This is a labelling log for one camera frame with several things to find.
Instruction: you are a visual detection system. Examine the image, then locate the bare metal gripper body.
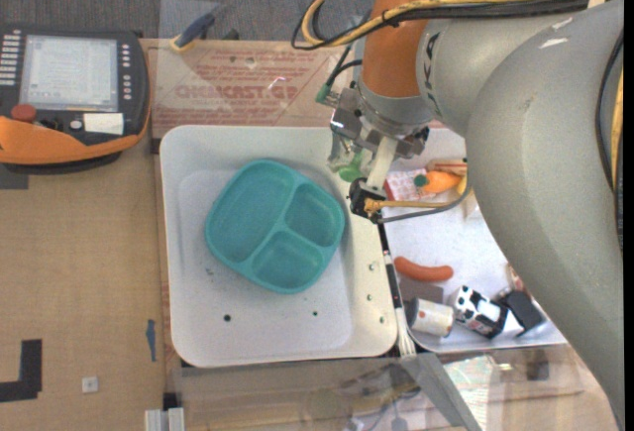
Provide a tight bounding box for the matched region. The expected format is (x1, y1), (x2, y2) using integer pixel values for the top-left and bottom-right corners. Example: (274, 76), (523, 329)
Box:
(330, 87), (430, 161)

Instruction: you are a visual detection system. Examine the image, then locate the small green toy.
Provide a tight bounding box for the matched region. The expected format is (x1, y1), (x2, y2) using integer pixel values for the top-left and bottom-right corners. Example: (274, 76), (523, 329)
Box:
(338, 156), (369, 184)

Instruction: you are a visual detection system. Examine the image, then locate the red and white packet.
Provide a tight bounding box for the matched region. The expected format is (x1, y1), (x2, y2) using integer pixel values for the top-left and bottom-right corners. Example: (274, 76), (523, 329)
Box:
(383, 167), (430, 202)

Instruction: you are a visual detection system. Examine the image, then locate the orange carrot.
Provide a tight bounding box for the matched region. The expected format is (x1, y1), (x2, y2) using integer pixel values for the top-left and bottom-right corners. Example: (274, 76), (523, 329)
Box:
(413, 169), (464, 195)

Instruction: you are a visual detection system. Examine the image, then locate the brown striped bread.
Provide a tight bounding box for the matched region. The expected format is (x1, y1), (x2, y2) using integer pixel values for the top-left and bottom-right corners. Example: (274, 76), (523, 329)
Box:
(424, 158), (470, 175)

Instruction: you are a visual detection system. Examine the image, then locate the green divided plate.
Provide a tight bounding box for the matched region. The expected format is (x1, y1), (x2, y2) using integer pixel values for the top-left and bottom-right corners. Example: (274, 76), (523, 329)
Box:
(203, 158), (347, 296)

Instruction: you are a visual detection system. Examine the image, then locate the white plastic tray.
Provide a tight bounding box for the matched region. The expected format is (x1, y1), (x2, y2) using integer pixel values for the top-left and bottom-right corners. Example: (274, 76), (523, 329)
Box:
(379, 121), (571, 354)
(158, 123), (400, 369)

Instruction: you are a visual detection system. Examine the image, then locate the brown cardboard board red print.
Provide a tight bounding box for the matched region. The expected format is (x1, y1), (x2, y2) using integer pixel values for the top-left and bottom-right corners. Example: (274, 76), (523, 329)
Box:
(139, 38), (585, 420)

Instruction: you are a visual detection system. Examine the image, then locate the thin black and white rod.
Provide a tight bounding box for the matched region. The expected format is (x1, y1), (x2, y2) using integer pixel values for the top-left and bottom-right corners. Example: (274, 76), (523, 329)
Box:
(376, 219), (417, 357)

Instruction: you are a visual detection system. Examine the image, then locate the orange sausage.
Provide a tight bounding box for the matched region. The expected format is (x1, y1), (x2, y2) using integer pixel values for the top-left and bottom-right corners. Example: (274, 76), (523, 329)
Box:
(392, 255), (455, 283)

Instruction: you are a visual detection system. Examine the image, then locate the white can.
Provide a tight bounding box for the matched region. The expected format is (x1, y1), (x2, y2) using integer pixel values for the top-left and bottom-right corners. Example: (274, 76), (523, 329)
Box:
(406, 296), (456, 339)

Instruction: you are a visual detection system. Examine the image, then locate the black and white carton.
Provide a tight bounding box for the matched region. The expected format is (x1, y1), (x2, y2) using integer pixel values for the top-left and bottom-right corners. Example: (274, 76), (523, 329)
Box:
(452, 284), (511, 340)

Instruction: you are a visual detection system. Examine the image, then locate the black box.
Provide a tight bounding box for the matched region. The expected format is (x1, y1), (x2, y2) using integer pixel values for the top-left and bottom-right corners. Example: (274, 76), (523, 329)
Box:
(498, 288), (547, 337)

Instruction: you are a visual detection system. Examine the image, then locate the black cylinder on white bracket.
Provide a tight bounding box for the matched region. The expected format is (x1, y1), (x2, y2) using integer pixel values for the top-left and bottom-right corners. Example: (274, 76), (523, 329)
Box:
(348, 137), (398, 223)

